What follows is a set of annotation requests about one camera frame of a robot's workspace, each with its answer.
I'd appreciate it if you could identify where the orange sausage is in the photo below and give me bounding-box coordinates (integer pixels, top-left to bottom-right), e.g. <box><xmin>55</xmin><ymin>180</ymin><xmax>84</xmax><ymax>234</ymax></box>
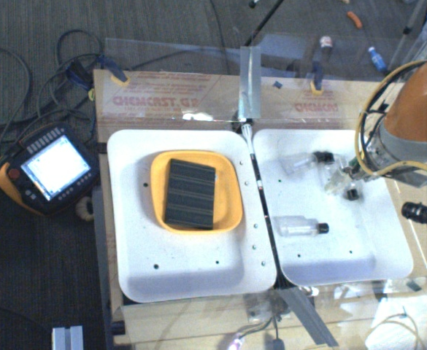
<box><xmin>346</xmin><ymin>10</ymin><xmax>363</xmax><ymax>30</ymax></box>

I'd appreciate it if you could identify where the clear plastic bottle black cap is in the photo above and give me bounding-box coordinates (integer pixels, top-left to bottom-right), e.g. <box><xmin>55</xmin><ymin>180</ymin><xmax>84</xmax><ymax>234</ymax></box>
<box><xmin>272</xmin><ymin>214</ymin><xmax>331</xmax><ymax>238</ymax></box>
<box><xmin>279</xmin><ymin>150</ymin><xmax>336</xmax><ymax>176</ymax></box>
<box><xmin>320</xmin><ymin>155</ymin><xmax>360</xmax><ymax>201</ymax></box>

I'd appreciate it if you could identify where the blue bottle white cap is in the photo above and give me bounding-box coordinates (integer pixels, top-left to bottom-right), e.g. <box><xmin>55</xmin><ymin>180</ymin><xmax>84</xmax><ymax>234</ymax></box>
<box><xmin>366</xmin><ymin>46</ymin><xmax>388</xmax><ymax>74</ymax></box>

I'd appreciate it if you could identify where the white plastic tray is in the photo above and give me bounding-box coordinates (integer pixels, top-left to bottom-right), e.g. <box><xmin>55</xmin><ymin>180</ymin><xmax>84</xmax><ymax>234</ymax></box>
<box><xmin>252</xmin><ymin>127</ymin><xmax>415</xmax><ymax>287</ymax></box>
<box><xmin>106</xmin><ymin>128</ymin><xmax>277</xmax><ymax>304</ymax></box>

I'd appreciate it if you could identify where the brown cardboard board red print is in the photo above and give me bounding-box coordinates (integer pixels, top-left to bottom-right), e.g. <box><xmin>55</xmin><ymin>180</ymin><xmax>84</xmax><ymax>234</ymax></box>
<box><xmin>92</xmin><ymin>69</ymin><xmax>427</xmax><ymax>346</ymax></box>

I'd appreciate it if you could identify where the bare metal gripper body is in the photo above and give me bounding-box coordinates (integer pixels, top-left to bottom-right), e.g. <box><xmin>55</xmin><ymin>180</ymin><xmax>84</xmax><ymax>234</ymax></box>
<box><xmin>343</xmin><ymin>142</ymin><xmax>395</xmax><ymax>182</ymax></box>

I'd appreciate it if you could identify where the orange plate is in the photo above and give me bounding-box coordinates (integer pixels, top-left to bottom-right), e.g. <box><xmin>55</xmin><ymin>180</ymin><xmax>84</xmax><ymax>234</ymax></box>
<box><xmin>150</xmin><ymin>149</ymin><xmax>245</xmax><ymax>233</ymax></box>

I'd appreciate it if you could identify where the black cylinder on white bracket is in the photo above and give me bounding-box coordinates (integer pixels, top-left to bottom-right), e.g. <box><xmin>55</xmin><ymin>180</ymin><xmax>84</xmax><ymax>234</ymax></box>
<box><xmin>401</xmin><ymin>201</ymin><xmax>427</xmax><ymax>225</ymax></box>

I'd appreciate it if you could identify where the black striped rectangular block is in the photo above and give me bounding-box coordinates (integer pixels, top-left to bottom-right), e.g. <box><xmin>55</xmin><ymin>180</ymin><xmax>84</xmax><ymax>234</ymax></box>
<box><xmin>163</xmin><ymin>157</ymin><xmax>218</xmax><ymax>230</ymax></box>

